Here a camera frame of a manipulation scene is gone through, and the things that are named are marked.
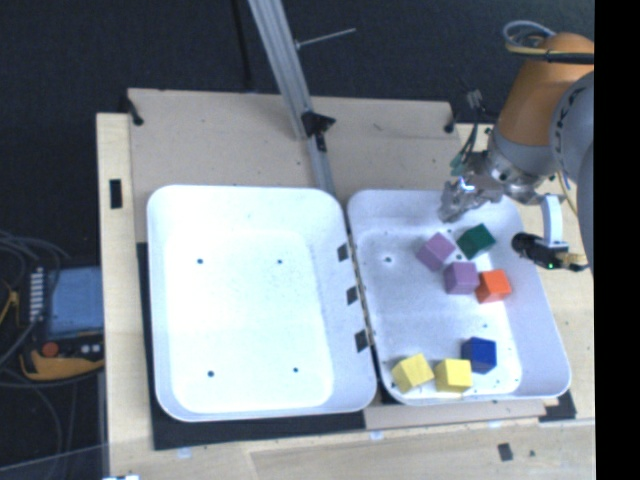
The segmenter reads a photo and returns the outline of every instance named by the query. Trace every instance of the cable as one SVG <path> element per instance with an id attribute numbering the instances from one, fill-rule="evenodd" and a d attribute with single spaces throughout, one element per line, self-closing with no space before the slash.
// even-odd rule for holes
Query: cable
<path id="1" fill-rule="evenodd" d="M 22 254 L 28 256 L 34 261 L 38 259 L 38 255 L 36 253 L 34 253 L 31 249 L 26 247 L 24 244 L 16 243 L 15 238 L 11 235 L 0 239 L 0 244 L 3 244 L 6 247 L 12 248 L 17 252 L 21 252 Z"/>
<path id="2" fill-rule="evenodd" d="M 73 441 L 73 428 L 76 420 L 76 402 L 78 398 L 78 384 L 73 384 L 73 390 L 71 392 L 71 414 L 69 415 L 69 428 L 67 430 L 67 442 L 64 448 L 64 460 L 62 462 L 62 474 L 61 478 L 67 478 L 67 473 L 69 471 L 69 454 L 71 452 L 71 444 Z"/>
<path id="3" fill-rule="evenodd" d="M 514 55 L 546 62 L 594 64 L 595 54 L 593 53 L 564 52 L 538 47 L 542 40 L 554 35 L 556 32 L 553 30 L 527 20 L 510 21 L 502 29 L 505 46 Z"/>
<path id="4" fill-rule="evenodd" d="M 20 382 L 28 382 L 22 376 L 18 375 L 15 372 L 12 372 L 11 370 L 6 370 L 4 373 L 10 375 L 11 377 L 14 377 L 15 379 L 19 380 Z M 45 396 L 45 394 L 42 391 L 40 391 L 40 389 L 38 389 L 36 386 L 30 385 L 29 388 L 32 389 L 33 392 L 36 395 L 38 395 L 40 400 L 42 400 L 42 403 L 45 405 L 45 407 L 47 408 L 47 410 L 51 414 L 51 418 L 53 419 L 53 423 L 54 423 L 55 430 L 56 430 L 56 451 L 54 453 L 54 455 L 56 456 L 56 459 L 55 459 L 53 467 L 49 470 L 49 474 L 46 476 L 45 480 L 48 480 L 55 473 L 56 467 L 57 467 L 58 462 L 60 460 L 60 453 L 62 452 L 63 439 L 64 439 L 64 435 L 62 433 L 62 423 L 60 422 L 60 416 L 58 416 L 58 413 L 56 412 L 55 407 L 53 407 L 53 404 Z"/>
<path id="5" fill-rule="evenodd" d="M 13 301 L 13 298 L 11 296 L 12 291 L 11 291 L 11 286 L 9 286 L 9 283 L 7 283 L 4 279 L 0 279 L 0 282 L 2 282 L 2 284 L 4 284 L 5 288 L 7 289 L 7 302 L 5 302 L 4 307 L 0 311 L 0 324 L 1 324 L 4 318 L 7 316 L 7 313 L 9 312 L 9 308 L 11 307 L 11 302 Z"/>
<path id="6" fill-rule="evenodd" d="M 487 110 L 482 101 L 482 94 L 478 89 L 467 91 L 466 99 L 467 103 L 469 103 L 469 106 L 471 107 L 471 110 L 473 110 L 474 112 L 473 127 L 471 128 L 471 133 L 469 133 L 469 137 L 463 144 L 462 148 L 449 163 L 452 176 L 458 176 L 462 174 L 464 165 L 467 163 L 467 160 L 469 159 L 471 153 L 473 153 L 473 149 L 476 145 L 480 120 L 483 116 L 487 116 Z"/>
<path id="7" fill-rule="evenodd" d="M 558 181 L 560 183 L 560 188 L 562 189 L 562 193 L 567 198 L 567 204 L 569 205 L 569 208 L 571 208 L 571 212 L 577 218 L 578 217 L 578 208 L 576 207 L 575 203 L 569 197 L 569 189 L 567 187 L 567 182 L 565 181 L 564 174 L 561 173 L 561 172 L 558 172 L 557 176 L 558 176 Z"/>
<path id="8" fill-rule="evenodd" d="M 18 350 L 18 348 L 20 347 L 20 345 L 22 345 L 29 336 L 31 336 L 31 332 L 33 331 L 33 329 L 36 327 L 36 325 L 38 325 L 38 321 L 33 321 L 31 322 L 20 334 L 20 336 L 18 336 L 18 339 L 16 341 L 14 341 L 13 345 L 11 345 L 9 347 L 9 350 L 7 350 L 2 356 L 0 356 L 0 372 L 4 370 L 4 367 L 6 365 L 6 363 L 8 363 L 12 356 L 13 353 Z"/>
<path id="9" fill-rule="evenodd" d="M 16 279 L 14 281 L 8 283 L 8 285 L 12 289 L 16 288 L 20 285 L 20 282 L 22 281 L 22 279 L 24 279 L 24 276 L 27 274 L 27 262 L 18 251 L 16 251 L 15 249 L 12 249 L 11 247 L 0 245 L 0 251 L 9 253 L 12 257 L 18 260 L 18 264 L 19 264 L 18 275 L 16 275 Z"/>
<path id="10" fill-rule="evenodd" d="M 100 373 L 103 370 L 104 368 L 97 368 L 95 370 L 92 370 L 90 373 L 86 373 L 84 375 L 78 375 L 77 377 L 72 377 L 69 379 L 54 380 L 50 382 L 40 382 L 40 381 L 33 382 L 27 379 L 22 379 L 23 380 L 22 384 L 16 384 L 13 382 L 0 381 L 0 388 L 9 388 L 9 389 L 29 389 L 31 387 L 37 387 L 39 389 L 57 388 L 60 386 L 67 386 L 69 384 L 75 384 L 78 382 L 82 382 L 83 380 L 90 379 L 92 377 L 95 377 L 98 373 Z M 8 371 L 10 370 L 3 370 L 0 372 L 0 374 L 6 373 Z"/>

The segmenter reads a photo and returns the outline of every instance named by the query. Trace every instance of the metal pole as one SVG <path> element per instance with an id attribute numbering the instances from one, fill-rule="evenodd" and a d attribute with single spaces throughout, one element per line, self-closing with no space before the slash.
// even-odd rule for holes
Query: metal pole
<path id="1" fill-rule="evenodd" d="M 281 0 L 248 0 L 260 32 L 278 88 L 289 108 L 296 136 L 308 143 L 311 166 L 318 188 L 335 195 L 326 150 L 310 140 L 302 115 L 313 112 L 311 97 L 302 72 L 298 52 Z"/>

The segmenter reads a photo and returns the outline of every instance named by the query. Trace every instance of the metal bracket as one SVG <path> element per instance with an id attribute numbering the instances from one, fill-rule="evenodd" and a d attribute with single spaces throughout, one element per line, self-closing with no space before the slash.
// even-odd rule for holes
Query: metal bracket
<path id="1" fill-rule="evenodd" d="M 331 128 L 335 122 L 336 120 L 333 117 L 323 116 L 311 111 L 302 114 L 302 124 L 307 137 L 315 137 L 316 147 L 324 153 L 327 151 L 324 132 Z"/>

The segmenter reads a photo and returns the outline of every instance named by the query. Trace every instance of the wooden block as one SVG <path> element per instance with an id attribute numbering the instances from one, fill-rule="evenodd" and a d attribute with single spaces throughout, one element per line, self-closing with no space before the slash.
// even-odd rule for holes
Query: wooden block
<path id="1" fill-rule="evenodd" d="M 433 370 L 422 353 L 403 359 L 391 370 L 393 380 L 402 393 L 429 382 L 434 378 Z"/>
<path id="2" fill-rule="evenodd" d="M 462 344 L 460 357 L 471 361 L 471 370 L 474 373 L 485 374 L 493 370 L 497 364 L 496 342 L 478 338 L 469 338 Z"/>
<path id="3" fill-rule="evenodd" d="M 467 359 L 444 359 L 435 368 L 436 389 L 462 393 L 473 385 L 471 361 Z"/>
<path id="4" fill-rule="evenodd" d="M 480 285 L 476 288 L 476 298 L 480 304 L 496 302 L 511 293 L 511 284 L 502 269 L 480 272 Z"/>
<path id="5" fill-rule="evenodd" d="M 442 233 L 436 233 L 424 243 L 416 254 L 416 258 L 424 263 L 429 270 L 435 272 L 442 267 L 444 260 L 449 257 L 455 248 L 456 246 Z"/>
<path id="6" fill-rule="evenodd" d="M 496 243 L 496 239 L 489 233 L 484 224 L 478 224 L 465 231 L 456 241 L 467 259 L 472 259 L 489 250 Z"/>
<path id="7" fill-rule="evenodd" d="M 473 293 L 480 284 L 476 264 L 472 261 L 454 261 L 444 269 L 444 290 L 450 294 Z"/>

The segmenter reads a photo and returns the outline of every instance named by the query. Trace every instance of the empty white tray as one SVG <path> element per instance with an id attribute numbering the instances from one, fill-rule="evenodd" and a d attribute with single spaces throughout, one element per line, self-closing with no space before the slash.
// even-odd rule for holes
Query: empty white tray
<path id="1" fill-rule="evenodd" d="M 503 198 L 443 224 L 437 217 L 440 196 L 440 191 L 365 190 L 349 201 L 355 257 L 386 389 L 407 405 L 561 395 L 571 380 L 569 363 L 538 267 L 511 248 L 512 237 L 523 231 L 514 204 Z M 513 291 L 500 302 L 480 304 L 474 294 L 444 290 L 442 269 L 467 260 L 457 239 L 480 223 L 497 243 L 471 261 L 478 271 L 505 270 Z M 416 252 L 436 232 L 456 250 L 432 272 Z M 496 342 L 498 364 L 486 374 L 473 373 L 473 386 L 462 395 L 439 392 L 434 381 L 403 394 L 393 383 L 391 369 L 399 360 L 422 352 L 435 368 L 442 359 L 459 358 L 461 343 L 473 336 Z"/>
<path id="2" fill-rule="evenodd" d="M 338 202 L 171 185 L 147 205 L 156 395 L 182 421 L 352 412 L 376 391 Z"/>

